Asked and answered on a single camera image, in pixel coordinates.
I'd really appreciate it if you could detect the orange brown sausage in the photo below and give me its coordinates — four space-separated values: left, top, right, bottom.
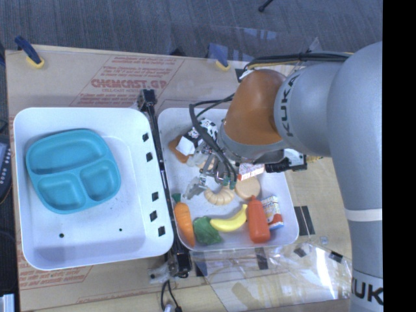
167 135 192 164

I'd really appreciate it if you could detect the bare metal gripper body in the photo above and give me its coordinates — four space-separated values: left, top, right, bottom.
194 141 237 179

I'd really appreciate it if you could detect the green broccoli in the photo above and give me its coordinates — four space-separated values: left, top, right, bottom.
192 216 224 246

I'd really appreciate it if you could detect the thin black and white rod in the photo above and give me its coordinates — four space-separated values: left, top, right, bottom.
146 104 183 260

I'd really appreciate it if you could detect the orange carrot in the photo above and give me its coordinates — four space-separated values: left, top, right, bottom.
171 192 196 248

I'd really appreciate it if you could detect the beige croissant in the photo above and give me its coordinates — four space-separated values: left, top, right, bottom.
203 187 235 207

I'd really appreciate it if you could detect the black block with thin wires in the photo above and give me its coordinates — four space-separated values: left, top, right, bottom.
166 250 193 278
136 88 158 112

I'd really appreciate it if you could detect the brown cardboard board red print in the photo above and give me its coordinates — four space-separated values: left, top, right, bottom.
5 44 352 312

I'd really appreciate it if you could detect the blue divided plate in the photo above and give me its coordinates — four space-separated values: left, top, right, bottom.
25 128 122 215

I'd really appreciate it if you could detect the red and white small carton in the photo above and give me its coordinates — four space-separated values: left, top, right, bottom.
236 162 266 182

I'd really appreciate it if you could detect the white plastic tray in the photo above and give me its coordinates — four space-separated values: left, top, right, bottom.
12 107 175 271
157 107 300 252

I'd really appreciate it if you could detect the round tan bread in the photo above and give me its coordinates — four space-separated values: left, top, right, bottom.
234 175 262 202

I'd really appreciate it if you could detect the orange bottle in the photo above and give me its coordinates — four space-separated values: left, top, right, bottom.
246 194 272 244

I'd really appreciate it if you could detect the black cylinder on white bracket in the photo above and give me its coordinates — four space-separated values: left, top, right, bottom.
264 148 308 174

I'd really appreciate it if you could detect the black and white cow carton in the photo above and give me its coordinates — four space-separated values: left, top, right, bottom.
175 118 219 157

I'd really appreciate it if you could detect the white blue orange carton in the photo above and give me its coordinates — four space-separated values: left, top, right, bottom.
260 195 285 231

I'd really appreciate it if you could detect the yellow banana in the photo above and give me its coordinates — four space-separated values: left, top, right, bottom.
209 203 249 233

